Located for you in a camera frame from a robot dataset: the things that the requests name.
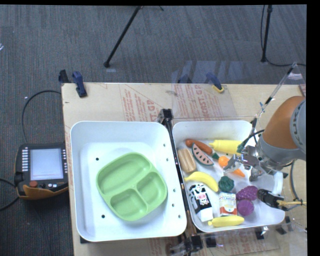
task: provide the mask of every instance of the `wooden table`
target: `wooden table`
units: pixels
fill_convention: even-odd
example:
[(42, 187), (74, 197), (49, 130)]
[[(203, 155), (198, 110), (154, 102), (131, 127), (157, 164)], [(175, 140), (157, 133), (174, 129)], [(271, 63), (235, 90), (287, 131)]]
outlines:
[[(234, 118), (251, 121), (258, 112), (260, 103), (264, 103), (277, 85), (275, 84), (226, 84), (221, 94), (208, 84), (171, 84), (171, 83), (85, 83), (86, 97), (80, 98), (76, 92), (77, 85), (65, 83), (61, 87), (63, 116), (65, 125), (65, 141), (69, 169), (69, 196), (72, 220), (73, 248), (75, 256), (106, 255), (157, 255), (165, 256), (168, 247), (175, 245), (175, 237), (134, 239), (125, 241), (107, 241), (81, 243), (76, 227), (75, 195), (73, 187), (73, 171), (71, 162), (70, 130), (79, 121), (154, 121), (160, 109), (173, 109), (180, 116), (183, 104), (187, 108), (199, 108), (204, 116), (210, 112), (218, 112), (218, 116), (232, 115)], [(298, 85), (283, 85), (261, 116), (259, 126), (266, 126), (275, 110), (286, 99), (302, 95)], [(215, 102), (212, 108), (209, 103)], [(307, 200), (306, 162), (296, 161), (294, 167), (294, 185), (297, 194)], [(292, 201), (289, 179), (284, 179), (283, 195)], [(303, 228), (307, 226), (307, 210), (297, 207), (286, 213), (294, 220), (294, 231), (291, 226), (282, 225), (286, 234), (267, 231), (264, 241), (225, 240), (224, 251), (221, 248), (204, 248), (194, 255), (307, 255), (307, 234)]]

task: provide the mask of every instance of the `yellow banana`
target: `yellow banana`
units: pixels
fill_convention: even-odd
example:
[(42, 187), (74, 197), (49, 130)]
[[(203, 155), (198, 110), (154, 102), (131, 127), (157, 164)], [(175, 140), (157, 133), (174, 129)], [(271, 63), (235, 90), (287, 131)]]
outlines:
[(235, 216), (222, 216), (213, 218), (211, 221), (208, 221), (209, 226), (214, 227), (226, 227), (226, 226), (236, 226), (240, 225), (242, 222), (245, 221), (244, 217), (235, 215)]
[(219, 186), (216, 180), (209, 174), (202, 171), (194, 171), (188, 177), (184, 178), (185, 181), (198, 181), (206, 184), (214, 192), (218, 192)]

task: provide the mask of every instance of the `toy watermelon slice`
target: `toy watermelon slice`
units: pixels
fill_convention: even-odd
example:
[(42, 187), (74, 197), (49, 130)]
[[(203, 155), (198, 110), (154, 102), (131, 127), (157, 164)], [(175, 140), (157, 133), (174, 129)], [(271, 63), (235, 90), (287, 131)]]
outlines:
[(194, 158), (204, 166), (213, 166), (214, 162), (195, 144), (192, 144), (192, 154)]

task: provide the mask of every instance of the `display screen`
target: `display screen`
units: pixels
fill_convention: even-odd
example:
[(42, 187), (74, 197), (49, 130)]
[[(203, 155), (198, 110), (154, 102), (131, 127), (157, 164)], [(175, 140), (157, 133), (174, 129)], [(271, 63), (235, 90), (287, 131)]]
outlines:
[(63, 179), (61, 149), (31, 149), (30, 171), (32, 181)]

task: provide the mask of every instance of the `gray carpet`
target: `gray carpet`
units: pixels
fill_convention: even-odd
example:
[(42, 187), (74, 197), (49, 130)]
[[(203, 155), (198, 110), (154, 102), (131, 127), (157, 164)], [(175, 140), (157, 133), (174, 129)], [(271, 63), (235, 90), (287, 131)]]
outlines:
[[(262, 61), (267, 7), (144, 6), (105, 68), (136, 6), (1, 4), (0, 178), (13, 182), (27, 100), (60, 92), (61, 70), (70, 80), (79, 71), (84, 82), (177, 83), (187, 74), (203, 83), (213, 72), (223, 84), (263, 85), (278, 84), (297, 62), (307, 81), (307, 5), (272, 5)], [(63, 142), (61, 96), (33, 98), (23, 123), (29, 143)], [(0, 180), (0, 208), (16, 196)], [(0, 254), (73, 255), (68, 192), (1, 210)]]

